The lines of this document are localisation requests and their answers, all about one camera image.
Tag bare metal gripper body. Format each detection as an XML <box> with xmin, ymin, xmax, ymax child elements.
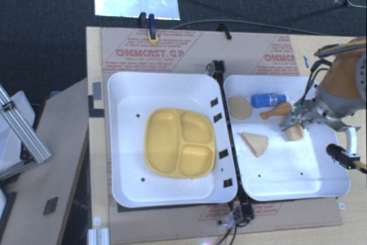
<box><xmin>295</xmin><ymin>99</ymin><xmax>349</xmax><ymax>132</ymax></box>

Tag tan bread roll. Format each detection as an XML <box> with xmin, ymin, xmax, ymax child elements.
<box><xmin>284</xmin><ymin>122</ymin><xmax>304</xmax><ymax>142</ymax></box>

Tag brown chicken drumstick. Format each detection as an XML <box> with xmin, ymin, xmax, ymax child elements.
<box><xmin>259</xmin><ymin>101</ymin><xmax>293</xmax><ymax>121</ymax></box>

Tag blue plastic bottle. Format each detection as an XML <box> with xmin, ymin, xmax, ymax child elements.
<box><xmin>251</xmin><ymin>93</ymin><xmax>287</xmax><ymax>108</ymax></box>

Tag tan triangular sandwich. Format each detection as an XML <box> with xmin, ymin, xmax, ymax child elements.
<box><xmin>240</xmin><ymin>131</ymin><xmax>270</xmax><ymax>158</ymax></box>

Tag tan round biscuit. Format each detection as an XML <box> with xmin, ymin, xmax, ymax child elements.
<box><xmin>228</xmin><ymin>96</ymin><xmax>253</xmax><ymax>120</ymax></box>

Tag white plastic tray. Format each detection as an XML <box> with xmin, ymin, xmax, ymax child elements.
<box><xmin>107</xmin><ymin>71</ymin><xmax>239</xmax><ymax>208</ymax></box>
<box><xmin>222</xmin><ymin>74</ymin><xmax>352</xmax><ymax>202</ymax></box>

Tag thin black and white rod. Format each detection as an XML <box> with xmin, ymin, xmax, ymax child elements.
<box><xmin>216</xmin><ymin>73</ymin><xmax>247</xmax><ymax>205</ymax></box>

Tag yellow divided plate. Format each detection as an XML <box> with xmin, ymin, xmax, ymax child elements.
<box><xmin>143</xmin><ymin>107</ymin><xmax>217</xmax><ymax>180</ymax></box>

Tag brown cardboard board red print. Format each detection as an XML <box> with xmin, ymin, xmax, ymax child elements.
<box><xmin>100</xmin><ymin>27</ymin><xmax>344</xmax><ymax>245</ymax></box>

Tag black cylinder on white bracket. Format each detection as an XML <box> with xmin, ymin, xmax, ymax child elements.
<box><xmin>326</xmin><ymin>126</ymin><xmax>362</xmax><ymax>170</ymax></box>

